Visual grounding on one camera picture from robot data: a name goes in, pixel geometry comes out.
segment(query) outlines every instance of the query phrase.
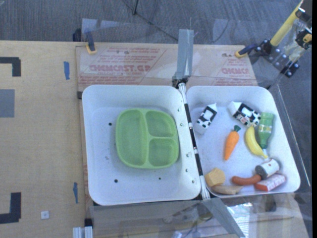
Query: toy carrot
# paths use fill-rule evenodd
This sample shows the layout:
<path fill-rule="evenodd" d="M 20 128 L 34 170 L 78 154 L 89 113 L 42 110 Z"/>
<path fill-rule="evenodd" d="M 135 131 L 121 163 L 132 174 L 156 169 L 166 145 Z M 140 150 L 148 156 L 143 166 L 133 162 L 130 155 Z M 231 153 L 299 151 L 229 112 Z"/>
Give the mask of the toy carrot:
<path fill-rule="evenodd" d="M 241 128 L 238 125 L 235 125 L 233 131 L 231 131 L 227 137 L 226 146 L 224 149 L 224 159 L 227 161 L 235 148 L 236 144 L 239 141 L 240 135 L 238 131 Z"/>

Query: gray carpet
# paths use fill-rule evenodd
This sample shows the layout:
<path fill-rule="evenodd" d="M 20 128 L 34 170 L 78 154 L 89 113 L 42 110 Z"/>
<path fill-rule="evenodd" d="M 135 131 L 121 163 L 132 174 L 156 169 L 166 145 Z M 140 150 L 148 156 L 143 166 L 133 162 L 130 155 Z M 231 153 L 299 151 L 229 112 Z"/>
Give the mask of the gray carpet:
<path fill-rule="evenodd" d="M 82 19 L 100 19 L 139 24 L 145 29 L 146 42 L 177 43 L 178 28 L 193 28 L 195 44 L 249 45 L 271 38 L 300 0 L 139 0 L 137 13 L 132 14 L 135 0 L 2 0 L 0 5 L 0 39 L 23 41 L 72 41 L 73 33 L 82 27 Z M 154 34 L 153 28 L 159 29 Z M 140 31 L 125 31 L 121 42 L 140 40 Z M 111 36 L 97 41 L 112 41 Z M 300 59 L 300 69 L 293 77 L 281 77 L 280 105 L 287 107 L 290 124 L 286 124 L 292 150 L 302 176 L 300 193 L 311 192 L 312 183 L 312 55 Z M 259 77 L 272 69 L 259 59 L 254 69 Z M 278 71 L 273 68 L 274 76 Z M 303 196 L 303 211 L 311 211 L 311 200 Z M 311 222 L 308 230 L 312 233 Z"/>

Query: toy banana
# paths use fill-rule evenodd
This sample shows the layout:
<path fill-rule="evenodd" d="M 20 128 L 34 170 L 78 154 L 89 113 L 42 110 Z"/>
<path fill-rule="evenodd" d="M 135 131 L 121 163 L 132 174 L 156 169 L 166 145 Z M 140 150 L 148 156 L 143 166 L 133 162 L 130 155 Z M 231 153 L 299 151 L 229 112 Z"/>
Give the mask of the toy banana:
<path fill-rule="evenodd" d="M 253 126 L 247 129 L 245 138 L 247 146 L 253 154 L 262 156 L 265 159 L 268 157 L 266 154 L 264 154 L 261 146 L 256 141 L 255 129 Z"/>

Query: divided green plate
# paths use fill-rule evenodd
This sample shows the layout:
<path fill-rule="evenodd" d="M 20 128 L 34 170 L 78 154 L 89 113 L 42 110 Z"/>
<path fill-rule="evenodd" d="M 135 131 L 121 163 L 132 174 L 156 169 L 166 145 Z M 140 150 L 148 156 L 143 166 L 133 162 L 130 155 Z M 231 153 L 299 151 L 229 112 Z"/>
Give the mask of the divided green plate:
<path fill-rule="evenodd" d="M 127 109 L 116 121 L 115 143 L 120 160 L 129 167 L 167 168 L 178 158 L 178 133 L 167 113 Z"/>

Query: green bottle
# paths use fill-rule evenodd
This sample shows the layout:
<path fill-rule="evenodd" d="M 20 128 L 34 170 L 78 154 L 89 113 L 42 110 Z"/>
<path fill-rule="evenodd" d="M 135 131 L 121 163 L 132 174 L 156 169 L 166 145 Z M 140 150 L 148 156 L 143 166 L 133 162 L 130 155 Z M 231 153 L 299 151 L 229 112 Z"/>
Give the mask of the green bottle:
<path fill-rule="evenodd" d="M 262 149 L 266 149 L 267 140 L 272 134 L 274 114 L 262 112 L 260 116 L 261 116 L 261 119 L 258 125 L 258 135 L 260 138 L 259 145 L 261 146 Z"/>

